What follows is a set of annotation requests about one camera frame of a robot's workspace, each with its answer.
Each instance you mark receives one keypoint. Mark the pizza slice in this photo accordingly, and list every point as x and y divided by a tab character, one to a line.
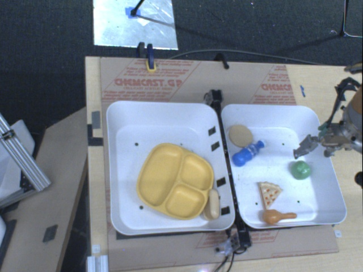
268	194

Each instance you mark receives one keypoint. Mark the green broccoli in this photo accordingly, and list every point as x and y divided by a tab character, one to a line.
300	170

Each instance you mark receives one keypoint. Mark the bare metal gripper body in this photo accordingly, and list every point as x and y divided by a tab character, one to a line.
337	137

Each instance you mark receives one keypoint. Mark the beige bread roll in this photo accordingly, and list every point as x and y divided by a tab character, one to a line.
212	205

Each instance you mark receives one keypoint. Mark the orange chicken drumstick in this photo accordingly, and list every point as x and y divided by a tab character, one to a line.
273	217

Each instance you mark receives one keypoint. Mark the thin black rod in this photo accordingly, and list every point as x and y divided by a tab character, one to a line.
227	157

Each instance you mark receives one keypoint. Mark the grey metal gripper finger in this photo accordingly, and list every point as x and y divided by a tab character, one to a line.
330	152
304	147

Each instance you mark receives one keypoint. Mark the black cylinder on white bracket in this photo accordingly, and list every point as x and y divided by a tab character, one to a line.
359	178

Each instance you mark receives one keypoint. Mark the yellow divided plate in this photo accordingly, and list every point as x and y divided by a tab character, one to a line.
167	174

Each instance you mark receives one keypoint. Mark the brown cardboard board red print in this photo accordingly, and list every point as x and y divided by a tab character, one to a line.
181	81

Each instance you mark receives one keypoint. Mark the tan round biscuit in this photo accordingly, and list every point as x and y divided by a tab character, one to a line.
240	135

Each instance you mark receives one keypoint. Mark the white plastic tray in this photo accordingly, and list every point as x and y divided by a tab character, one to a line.
283	203
158	123

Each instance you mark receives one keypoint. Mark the blue bottle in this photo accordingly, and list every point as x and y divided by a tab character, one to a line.
244	154

